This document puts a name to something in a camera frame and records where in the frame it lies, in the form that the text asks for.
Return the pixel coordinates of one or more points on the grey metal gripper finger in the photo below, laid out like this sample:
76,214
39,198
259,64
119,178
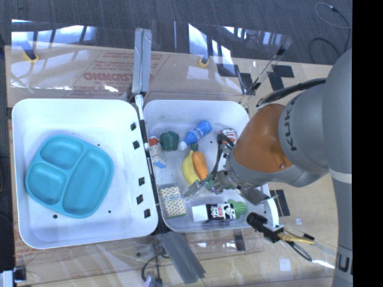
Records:
198,184
189,192

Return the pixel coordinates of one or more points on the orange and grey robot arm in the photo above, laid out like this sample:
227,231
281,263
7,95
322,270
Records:
302,136

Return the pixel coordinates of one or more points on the black cylinder on white bracket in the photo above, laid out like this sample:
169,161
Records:
270,217

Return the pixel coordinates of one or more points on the yellow banana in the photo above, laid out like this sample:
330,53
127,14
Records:
188,169

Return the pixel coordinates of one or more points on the blue and white bottle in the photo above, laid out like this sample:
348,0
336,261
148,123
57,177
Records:
197,131

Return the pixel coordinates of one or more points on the green bell pepper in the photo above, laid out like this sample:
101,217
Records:
169,140

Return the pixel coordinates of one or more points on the orange carrot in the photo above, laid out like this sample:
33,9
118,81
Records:
200,164

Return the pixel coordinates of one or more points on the blue divided plate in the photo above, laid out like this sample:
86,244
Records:
80,178

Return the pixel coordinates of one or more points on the white and orange small carton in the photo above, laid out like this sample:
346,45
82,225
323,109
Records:
157,154

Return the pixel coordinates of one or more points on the yellow patterned packet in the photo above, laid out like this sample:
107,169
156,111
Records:
172,202

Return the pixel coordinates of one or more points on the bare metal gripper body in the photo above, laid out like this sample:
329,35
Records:
223,181

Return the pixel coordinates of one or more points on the green ribbed toy vegetable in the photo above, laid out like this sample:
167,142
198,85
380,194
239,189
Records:
239,207

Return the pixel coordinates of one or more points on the black and white cow carton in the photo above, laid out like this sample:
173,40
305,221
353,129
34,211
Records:
215,212

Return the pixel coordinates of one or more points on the brown cardboard board red print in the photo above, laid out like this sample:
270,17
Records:
191,70

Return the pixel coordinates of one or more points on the white plastic tray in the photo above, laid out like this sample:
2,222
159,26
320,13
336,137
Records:
194,112
89,115

